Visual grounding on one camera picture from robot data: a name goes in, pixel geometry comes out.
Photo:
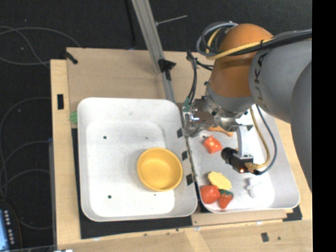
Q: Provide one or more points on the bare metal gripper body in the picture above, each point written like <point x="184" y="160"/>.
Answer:
<point x="203" y="115"/>

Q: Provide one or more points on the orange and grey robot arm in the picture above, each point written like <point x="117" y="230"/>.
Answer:
<point x="275" y="83"/>

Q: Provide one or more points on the orange carrot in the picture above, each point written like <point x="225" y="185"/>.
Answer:
<point x="225" y="132"/>

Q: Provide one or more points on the red pizza slice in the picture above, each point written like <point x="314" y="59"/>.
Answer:
<point x="212" y="144"/>

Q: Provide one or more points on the yellow biscuit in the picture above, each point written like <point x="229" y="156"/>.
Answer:
<point x="220" y="180"/>

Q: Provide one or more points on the yellow bowl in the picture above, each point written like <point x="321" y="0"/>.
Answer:
<point x="159" y="170"/>

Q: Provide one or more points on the red tomato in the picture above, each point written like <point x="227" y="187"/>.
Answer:
<point x="209" y="194"/>

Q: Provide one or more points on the red strawberry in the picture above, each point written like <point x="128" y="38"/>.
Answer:
<point x="225" y="199"/>

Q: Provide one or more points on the small white bone-shaped toy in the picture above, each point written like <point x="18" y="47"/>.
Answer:
<point x="252" y="187"/>

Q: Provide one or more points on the white plastic tray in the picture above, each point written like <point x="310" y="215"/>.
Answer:
<point x="118" y="153"/>
<point x="262" y="193"/>

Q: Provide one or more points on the pale wood board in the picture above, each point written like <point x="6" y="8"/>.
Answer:
<point x="113" y="75"/>

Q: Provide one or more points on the black cylinder on white bracket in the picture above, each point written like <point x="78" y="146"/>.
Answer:
<point x="242" y="143"/>

